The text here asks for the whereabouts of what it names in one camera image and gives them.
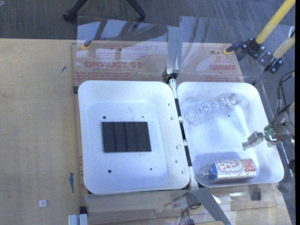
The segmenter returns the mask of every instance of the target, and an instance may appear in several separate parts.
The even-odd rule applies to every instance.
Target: plastic bottle
[[[241,96],[236,93],[225,93],[207,102],[189,107],[185,118],[191,126],[197,126],[213,117],[232,111],[241,102]]]

